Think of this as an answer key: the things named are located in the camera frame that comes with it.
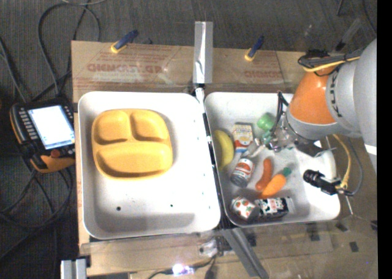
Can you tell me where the white carton with yellow print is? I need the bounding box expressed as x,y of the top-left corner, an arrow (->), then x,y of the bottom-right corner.
231,121 -> 255,158

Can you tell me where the white plastic tray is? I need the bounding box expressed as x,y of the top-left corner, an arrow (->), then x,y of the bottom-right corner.
77,91 -> 222,240
203,91 -> 342,228

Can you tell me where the brown cardboard board red print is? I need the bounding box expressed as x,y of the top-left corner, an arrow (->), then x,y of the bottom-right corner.
70,40 -> 353,277

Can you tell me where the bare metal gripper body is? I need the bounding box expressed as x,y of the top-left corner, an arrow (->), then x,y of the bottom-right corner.
268,118 -> 326,158

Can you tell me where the yellow banana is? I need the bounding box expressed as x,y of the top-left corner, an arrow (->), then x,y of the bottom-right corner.
213,129 -> 235,172

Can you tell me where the black cylinder on white bracket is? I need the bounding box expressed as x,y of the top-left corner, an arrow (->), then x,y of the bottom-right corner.
303,145 -> 342,196

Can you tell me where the white can with red fruit print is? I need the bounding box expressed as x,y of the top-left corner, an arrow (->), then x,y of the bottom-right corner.
229,196 -> 260,222

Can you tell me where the green round toy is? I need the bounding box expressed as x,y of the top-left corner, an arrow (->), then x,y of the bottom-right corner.
256,112 -> 277,131

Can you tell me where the yellow divided plate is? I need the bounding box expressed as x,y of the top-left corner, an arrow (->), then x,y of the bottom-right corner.
90,108 -> 175,180

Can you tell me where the orange carrot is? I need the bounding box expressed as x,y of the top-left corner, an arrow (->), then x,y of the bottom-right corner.
260,167 -> 293,199

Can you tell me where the orange-red sausage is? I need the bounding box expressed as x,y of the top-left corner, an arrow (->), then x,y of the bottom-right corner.
255,158 -> 274,192

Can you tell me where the small can with red label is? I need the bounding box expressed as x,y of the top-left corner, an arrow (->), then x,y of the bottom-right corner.
230,157 -> 255,188

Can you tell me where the black and white carton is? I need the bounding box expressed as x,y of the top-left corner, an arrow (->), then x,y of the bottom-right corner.
254,196 -> 295,221

